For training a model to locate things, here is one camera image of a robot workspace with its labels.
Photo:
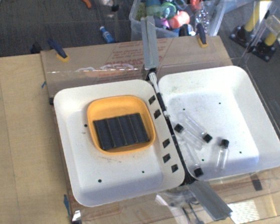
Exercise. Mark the blue bottle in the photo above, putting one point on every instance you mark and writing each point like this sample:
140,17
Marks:
106,35

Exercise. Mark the white plastic tray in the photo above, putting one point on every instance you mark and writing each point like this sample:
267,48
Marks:
117,172
233,128

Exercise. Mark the black ribbed insert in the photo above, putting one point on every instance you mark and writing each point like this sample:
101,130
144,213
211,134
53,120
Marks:
120,131

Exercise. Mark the thin black and white rod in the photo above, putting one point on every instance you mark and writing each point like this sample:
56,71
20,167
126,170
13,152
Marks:
160,100

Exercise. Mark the brown cardboard board red print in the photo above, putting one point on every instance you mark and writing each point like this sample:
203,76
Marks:
92,56

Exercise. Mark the clear bottle with black cap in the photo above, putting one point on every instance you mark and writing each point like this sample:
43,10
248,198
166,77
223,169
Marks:
207,138
179,128
225,143
198,172

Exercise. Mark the orange toy sausage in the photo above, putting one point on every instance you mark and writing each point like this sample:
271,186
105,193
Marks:
86,1

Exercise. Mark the yellow plastic bowl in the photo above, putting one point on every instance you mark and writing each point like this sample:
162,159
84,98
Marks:
116,105

